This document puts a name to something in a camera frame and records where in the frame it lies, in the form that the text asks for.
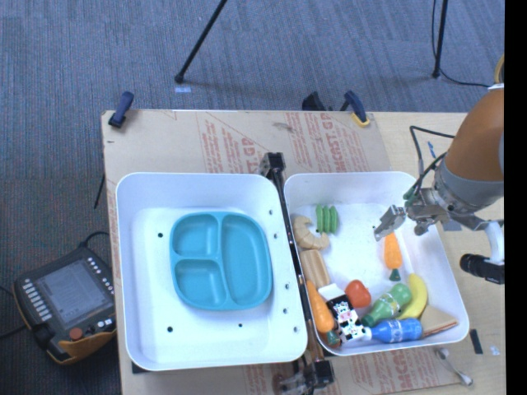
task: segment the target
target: red tomato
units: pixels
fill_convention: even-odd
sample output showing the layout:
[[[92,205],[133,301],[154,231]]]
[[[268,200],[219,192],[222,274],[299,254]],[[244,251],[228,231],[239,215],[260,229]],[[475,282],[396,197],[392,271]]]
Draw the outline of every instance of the red tomato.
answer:
[[[355,308],[367,307],[371,303],[371,294],[360,280],[351,281],[344,292]]]

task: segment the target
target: wooden table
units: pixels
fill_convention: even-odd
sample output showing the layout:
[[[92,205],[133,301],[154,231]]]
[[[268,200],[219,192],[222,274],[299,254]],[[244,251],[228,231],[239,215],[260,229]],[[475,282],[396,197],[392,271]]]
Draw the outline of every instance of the wooden table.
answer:
[[[351,115],[344,112],[129,110],[127,122],[117,129],[108,124],[113,112],[102,113],[101,128],[116,290],[120,372],[123,393],[126,395],[272,394],[269,376],[274,369],[270,365],[133,373],[124,340],[115,208],[115,188],[122,177],[136,171],[251,173],[258,166],[259,156],[268,151],[284,154],[288,174],[391,168],[416,176],[417,152],[409,126],[455,134],[465,117],[464,113],[378,112],[369,113],[370,125],[360,128],[352,121]],[[450,140],[443,137],[425,133],[419,133],[418,137],[423,154],[428,156],[425,156],[425,165],[432,160],[428,142],[437,155],[446,151],[450,145]],[[428,177],[425,185],[430,182],[431,177]],[[501,199],[478,215],[484,219],[502,219],[503,202]],[[437,228],[468,312],[470,327],[477,331],[483,348],[482,355],[475,354],[473,343],[467,336],[461,342],[448,345],[449,360],[473,378],[478,393],[504,393],[505,286],[486,282],[459,268],[459,259],[465,253],[489,256],[487,236],[483,232],[466,229],[443,231],[440,225]],[[357,382],[357,376],[348,376],[349,382],[343,383],[339,377],[343,365],[341,358],[335,360],[333,367],[337,383],[317,393],[336,393],[337,385],[339,393],[354,395],[405,392],[406,389],[412,389],[412,394],[465,394],[468,390],[456,384],[459,382],[457,377],[439,362],[432,366],[431,382],[427,382],[428,378],[412,376],[410,369],[405,371],[405,379],[410,379],[408,382],[397,382],[403,379],[400,375],[393,376],[387,384],[375,377],[369,384],[366,381]]]

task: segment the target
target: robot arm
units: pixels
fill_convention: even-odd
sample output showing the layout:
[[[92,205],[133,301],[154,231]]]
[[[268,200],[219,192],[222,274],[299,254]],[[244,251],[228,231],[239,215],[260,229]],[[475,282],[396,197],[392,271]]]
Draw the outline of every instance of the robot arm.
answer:
[[[418,180],[404,195],[404,208],[391,206],[380,218],[375,239],[393,232],[406,216],[416,222],[416,235],[423,235],[438,221],[456,221],[474,231],[485,230],[492,256],[464,255],[461,267],[477,277],[503,283],[503,220],[485,221],[474,215],[504,196],[503,133],[504,86],[500,84],[489,88],[467,114],[449,150],[429,167],[435,170],[432,186],[421,188]],[[479,267],[476,261],[488,264]]]

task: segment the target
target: gray carpet floor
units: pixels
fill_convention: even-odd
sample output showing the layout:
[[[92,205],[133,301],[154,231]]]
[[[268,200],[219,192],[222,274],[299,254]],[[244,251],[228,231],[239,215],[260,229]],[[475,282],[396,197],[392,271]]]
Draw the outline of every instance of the gray carpet floor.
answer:
[[[219,2],[0,0],[1,286],[108,230],[100,114],[124,91],[134,109],[300,110],[312,91],[340,109],[353,90],[366,111],[467,112],[504,53],[505,0],[448,0],[437,78],[442,0],[228,0],[175,83]],[[107,236],[89,245],[110,259]],[[0,291],[0,334],[21,325]],[[115,341],[68,367],[27,330],[0,352],[1,394],[120,393]]]

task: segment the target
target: blue plate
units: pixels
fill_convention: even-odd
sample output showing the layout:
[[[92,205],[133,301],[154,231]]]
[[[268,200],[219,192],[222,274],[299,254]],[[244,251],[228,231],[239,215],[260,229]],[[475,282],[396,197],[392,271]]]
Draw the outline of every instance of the blue plate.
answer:
[[[273,286],[264,231],[235,212],[179,218],[170,233],[170,267],[175,292],[200,309],[250,309],[263,303]]]

